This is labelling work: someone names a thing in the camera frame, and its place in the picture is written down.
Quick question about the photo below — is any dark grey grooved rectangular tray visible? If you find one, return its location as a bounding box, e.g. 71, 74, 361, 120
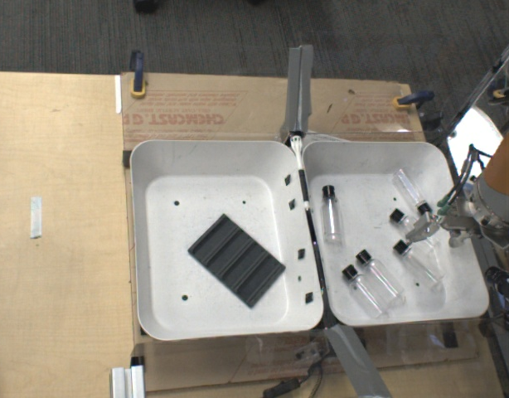
187, 212, 288, 309

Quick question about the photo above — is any thin black and white rod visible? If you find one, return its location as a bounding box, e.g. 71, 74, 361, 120
290, 134, 335, 329

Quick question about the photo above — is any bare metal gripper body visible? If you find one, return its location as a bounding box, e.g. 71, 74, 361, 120
439, 200, 509, 248

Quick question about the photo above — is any black block with thin wires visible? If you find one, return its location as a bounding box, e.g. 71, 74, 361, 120
262, 377, 303, 398

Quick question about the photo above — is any clear bottle with black cap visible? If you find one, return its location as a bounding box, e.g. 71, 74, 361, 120
392, 168, 434, 217
321, 184, 347, 246
341, 264, 385, 320
355, 249, 406, 308
392, 239, 446, 292
389, 207, 443, 248

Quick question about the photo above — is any white plastic tray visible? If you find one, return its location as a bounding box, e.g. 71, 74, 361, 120
300, 140, 491, 328
128, 138, 325, 342

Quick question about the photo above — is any brown cardboard board red print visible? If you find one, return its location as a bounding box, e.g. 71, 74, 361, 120
120, 71, 480, 393

